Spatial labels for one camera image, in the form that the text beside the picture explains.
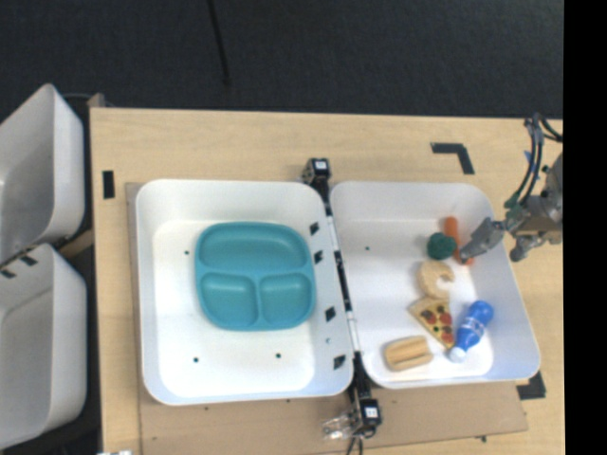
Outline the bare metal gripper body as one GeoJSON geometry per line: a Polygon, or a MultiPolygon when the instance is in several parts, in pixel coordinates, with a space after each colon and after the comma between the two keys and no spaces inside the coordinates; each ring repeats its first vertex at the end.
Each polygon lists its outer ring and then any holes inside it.
{"type": "Polygon", "coordinates": [[[542,191],[512,207],[505,223],[517,245],[554,245],[562,241],[562,154],[547,169],[542,191]]]}

